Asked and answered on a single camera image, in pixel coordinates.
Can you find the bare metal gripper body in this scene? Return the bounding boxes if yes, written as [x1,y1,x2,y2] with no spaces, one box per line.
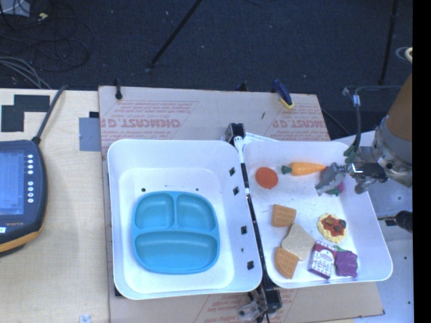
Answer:
[345,155,413,195]

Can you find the pink and green toy vegetable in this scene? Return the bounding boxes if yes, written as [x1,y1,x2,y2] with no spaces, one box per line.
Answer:
[324,179,345,196]

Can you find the orange toy carrot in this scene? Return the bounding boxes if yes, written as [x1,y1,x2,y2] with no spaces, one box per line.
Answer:
[280,161,327,177]

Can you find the white plastic tray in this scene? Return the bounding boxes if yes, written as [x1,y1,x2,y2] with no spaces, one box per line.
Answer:
[106,138,264,301]
[242,140,394,290]

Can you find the yellow toy spaghetti with meatballs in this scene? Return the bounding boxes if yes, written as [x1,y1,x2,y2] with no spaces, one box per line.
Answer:
[316,213,348,244]

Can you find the brown toy waffle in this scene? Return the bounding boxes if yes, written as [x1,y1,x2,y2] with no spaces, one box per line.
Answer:
[273,246,300,280]
[271,203,298,229]

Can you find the orange toy fruit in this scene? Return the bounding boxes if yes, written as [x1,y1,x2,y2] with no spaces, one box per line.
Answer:
[254,166,279,190]

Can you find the beige toy bread slice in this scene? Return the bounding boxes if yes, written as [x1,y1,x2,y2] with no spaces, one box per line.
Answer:
[280,222,316,262]

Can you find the pink and white carton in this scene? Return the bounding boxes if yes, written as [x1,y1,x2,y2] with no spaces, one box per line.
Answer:
[306,240,338,280]

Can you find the thin black and white rod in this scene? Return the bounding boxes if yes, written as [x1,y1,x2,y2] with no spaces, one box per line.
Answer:
[233,135,272,293]

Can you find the purple toy grapes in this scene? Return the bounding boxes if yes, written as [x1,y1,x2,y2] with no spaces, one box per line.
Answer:
[333,245,359,279]

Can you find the brown cardboard board red print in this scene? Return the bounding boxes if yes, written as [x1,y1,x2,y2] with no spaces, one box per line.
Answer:
[97,85,385,323]

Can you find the blue divided plate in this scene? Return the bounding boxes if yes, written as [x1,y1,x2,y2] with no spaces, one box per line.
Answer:
[131,190,221,276]

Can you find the black cylinder on white bracket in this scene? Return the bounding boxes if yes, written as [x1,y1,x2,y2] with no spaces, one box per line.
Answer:
[378,209,413,234]

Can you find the black block with thin wires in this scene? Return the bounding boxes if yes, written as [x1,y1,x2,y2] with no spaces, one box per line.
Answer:
[224,122,246,144]
[248,287,284,316]

